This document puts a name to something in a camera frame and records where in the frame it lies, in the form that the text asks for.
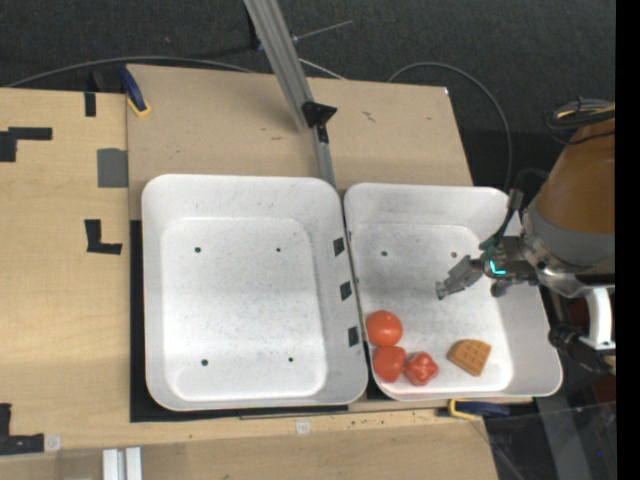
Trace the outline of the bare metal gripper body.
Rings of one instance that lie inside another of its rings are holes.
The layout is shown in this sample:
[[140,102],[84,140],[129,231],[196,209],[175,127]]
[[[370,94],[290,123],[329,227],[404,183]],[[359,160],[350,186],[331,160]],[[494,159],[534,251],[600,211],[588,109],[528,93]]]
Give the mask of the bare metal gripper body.
[[566,298],[583,298],[595,289],[615,293],[613,274],[593,274],[562,263],[542,247],[527,251],[517,236],[490,237],[480,244],[484,274],[492,279],[491,295],[502,297],[515,285],[544,286]]

